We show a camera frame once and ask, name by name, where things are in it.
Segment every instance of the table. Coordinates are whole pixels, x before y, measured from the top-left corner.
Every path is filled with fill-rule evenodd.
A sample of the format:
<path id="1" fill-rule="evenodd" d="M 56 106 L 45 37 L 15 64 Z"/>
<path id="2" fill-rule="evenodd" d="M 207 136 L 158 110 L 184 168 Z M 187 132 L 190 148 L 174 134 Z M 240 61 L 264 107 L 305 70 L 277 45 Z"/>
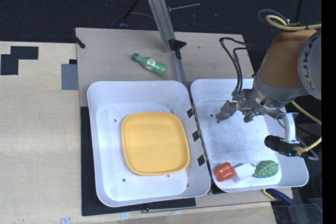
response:
<path id="1" fill-rule="evenodd" d="M 178 40 L 187 42 L 181 54 L 188 83 L 197 78 L 197 73 L 199 78 L 235 77 L 218 42 L 223 35 L 175 34 Z M 124 223 L 135 223 L 134 219 L 138 219 L 134 220 L 136 223 L 204 223 L 223 219 L 230 223 L 276 223 L 270 200 L 261 191 L 208 193 L 197 197 L 196 207 L 192 208 L 83 217 L 80 107 L 87 104 L 88 85 L 105 79 L 168 80 L 174 79 L 174 72 L 167 71 L 167 77 L 161 78 L 130 60 L 138 52 L 169 62 L 158 45 L 157 31 L 77 28 L 76 35 L 85 49 L 78 44 L 0 42 L 1 55 L 12 54 L 12 47 L 38 47 L 38 59 L 19 58 L 18 74 L 0 75 L 0 222 L 60 223 L 69 217 L 71 223 L 117 223 L 122 219 Z M 243 41 L 241 35 L 225 36 Z M 105 56 L 98 60 L 95 54 Z M 76 60 L 78 90 L 67 87 L 67 80 L 77 79 L 77 74 L 67 73 L 67 80 L 62 77 L 62 70 Z M 244 77 L 250 78 L 252 68 L 247 53 L 240 60 L 245 63 Z M 116 69 L 121 62 L 123 68 Z M 292 195 L 290 188 L 281 191 Z"/>

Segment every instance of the green bottle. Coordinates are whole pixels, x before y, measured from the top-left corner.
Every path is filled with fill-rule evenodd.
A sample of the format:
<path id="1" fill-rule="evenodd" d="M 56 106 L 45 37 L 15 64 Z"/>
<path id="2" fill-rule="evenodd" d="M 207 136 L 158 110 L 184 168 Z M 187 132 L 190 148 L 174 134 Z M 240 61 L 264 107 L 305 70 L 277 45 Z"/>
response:
<path id="1" fill-rule="evenodd" d="M 160 63 L 150 57 L 141 57 L 138 54 L 134 54 L 132 57 L 133 61 L 139 62 L 144 69 L 154 72 L 159 76 L 163 76 L 167 70 L 167 66 L 163 63 Z"/>

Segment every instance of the black bracket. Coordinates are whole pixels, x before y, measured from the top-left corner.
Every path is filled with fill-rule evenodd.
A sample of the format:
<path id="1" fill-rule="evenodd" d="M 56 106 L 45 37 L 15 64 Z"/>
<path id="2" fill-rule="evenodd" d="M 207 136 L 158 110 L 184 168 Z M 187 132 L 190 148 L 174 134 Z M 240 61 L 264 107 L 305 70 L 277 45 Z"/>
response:
<path id="1" fill-rule="evenodd" d="M 175 50 L 176 57 L 178 59 L 181 59 L 180 49 L 183 48 L 185 45 L 187 45 L 187 43 L 183 42 L 183 41 L 176 40 L 176 39 L 170 39 L 170 40 L 168 40 L 168 43 L 169 43 L 170 49 Z"/>

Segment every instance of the white plastic container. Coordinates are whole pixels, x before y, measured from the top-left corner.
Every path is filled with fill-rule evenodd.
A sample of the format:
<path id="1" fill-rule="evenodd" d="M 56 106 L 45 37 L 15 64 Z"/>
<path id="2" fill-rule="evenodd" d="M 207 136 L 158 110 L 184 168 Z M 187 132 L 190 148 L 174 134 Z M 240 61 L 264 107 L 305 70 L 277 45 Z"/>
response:
<path id="1" fill-rule="evenodd" d="M 251 122 L 245 123 L 243 114 L 236 111 L 230 118 L 217 123 L 216 114 L 226 100 L 232 100 L 231 93 L 236 83 L 235 79 L 199 79 L 191 85 L 214 183 L 225 192 L 304 186 L 309 179 L 305 160 L 301 157 L 286 157 L 264 144 L 267 135 L 285 137 L 285 129 L 277 120 L 264 115 L 255 116 Z M 252 84 L 253 79 L 243 80 L 243 88 L 251 89 Z M 229 162 L 232 167 L 245 163 L 257 166 L 266 160 L 279 163 L 279 172 L 275 176 L 250 176 L 238 182 L 232 179 L 219 182 L 213 174 L 224 162 Z"/>
<path id="2" fill-rule="evenodd" d="M 177 81 L 99 81 L 88 89 L 96 191 L 110 207 L 205 195 L 211 186 L 187 88 Z M 123 119 L 139 112 L 169 112 L 183 123 L 190 149 L 186 169 L 170 175 L 141 176 L 130 171 L 121 143 Z"/>

